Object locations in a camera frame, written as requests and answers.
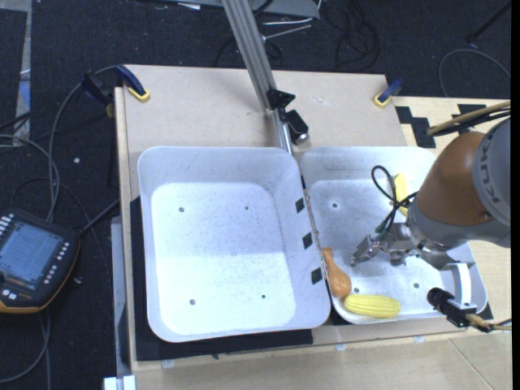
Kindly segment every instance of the metal pole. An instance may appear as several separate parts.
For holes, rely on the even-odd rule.
[[[222,0],[224,10],[235,35],[236,43],[242,53],[249,77],[253,82],[258,100],[265,111],[271,110],[267,91],[276,89],[262,35],[251,11],[248,0]],[[289,135],[288,125],[280,119],[278,109],[273,111],[273,122],[279,146],[289,154],[293,153],[293,145]]]

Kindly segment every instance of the black floor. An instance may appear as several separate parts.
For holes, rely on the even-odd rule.
[[[474,45],[466,40],[508,1],[327,0],[322,19],[310,29],[272,39],[274,45],[267,48],[271,66],[385,74],[388,81],[403,80],[402,95],[443,97],[440,62],[452,51],[464,49],[470,51],[445,59],[445,92],[461,98],[510,98],[510,80],[501,68],[511,70],[511,10]],[[258,22],[270,20],[280,16],[258,15]],[[291,27],[260,29],[270,35]],[[19,34],[13,29],[10,36],[10,29],[4,30],[0,27],[0,55],[15,56]],[[88,70],[116,63],[212,67],[231,36],[218,8],[193,11],[175,3],[136,0],[32,0],[32,139],[47,149],[60,105]],[[243,67],[234,44],[221,52],[219,67]],[[2,89],[9,88],[0,92],[0,126],[15,115],[17,85],[9,81],[12,76],[12,71],[0,71]],[[116,83],[111,72],[102,79]],[[100,104],[80,94],[59,121],[54,158],[65,188],[55,212],[58,223],[79,227],[87,220],[85,214],[92,218],[118,197],[116,168],[110,167],[114,123],[103,114]],[[11,193],[20,184],[34,179],[13,202],[45,216],[46,178],[46,159],[36,150],[0,149],[0,207],[10,204]],[[52,388],[99,389],[104,377],[115,374],[110,220],[101,221],[84,238],[73,277],[76,282],[50,308]],[[1,380],[22,371],[38,355],[42,338],[37,316],[0,316],[0,336]],[[0,388],[46,388],[45,359],[22,379]]]

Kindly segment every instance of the table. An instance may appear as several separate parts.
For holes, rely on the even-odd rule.
[[[246,70],[128,68],[151,92],[146,103],[124,89],[115,92],[127,309],[125,314],[119,313],[128,323],[128,366],[137,388],[206,388],[208,382],[215,389],[316,388],[337,385],[338,380],[350,380],[352,386],[370,384],[369,388],[458,388],[462,382],[488,388],[486,381],[499,388],[510,385],[510,334],[478,335],[475,330],[456,329],[442,318],[347,327],[326,323],[312,331],[313,345],[303,348],[222,354],[219,360],[201,356],[175,362],[137,361],[132,338],[129,203],[139,195],[137,159],[141,152],[155,145],[273,146],[275,134],[271,118],[260,110]],[[296,147],[297,159],[312,146],[413,145],[414,135],[409,126],[399,123],[396,106],[407,106],[413,115],[437,123],[456,114],[453,109],[458,103],[498,102],[395,97],[393,103],[379,109],[371,100],[388,86],[384,76],[293,71],[274,71],[274,75],[279,89],[296,94],[290,107],[310,126],[310,143]],[[439,141],[436,153],[448,139]],[[471,247],[496,319],[509,318],[510,250],[485,244]],[[486,348],[486,362],[477,352],[479,347]]]

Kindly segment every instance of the wooden table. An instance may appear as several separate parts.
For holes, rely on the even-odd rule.
[[[130,368],[142,389],[317,388],[511,388],[511,334],[485,336],[456,329],[443,318],[333,326],[313,330],[311,346],[141,362],[134,339],[130,201],[139,196],[137,159],[156,145],[273,146],[271,119],[261,111],[247,71],[128,66],[150,90],[141,103],[116,89],[116,123],[123,221]],[[296,94],[295,108],[310,126],[313,146],[414,145],[396,106],[432,124],[451,119],[458,104],[499,100],[395,97],[383,109],[372,98],[384,76],[274,71],[278,88]],[[479,130],[486,131],[486,126]],[[441,151],[451,136],[437,139]],[[497,320],[511,317],[510,250],[471,244]]]

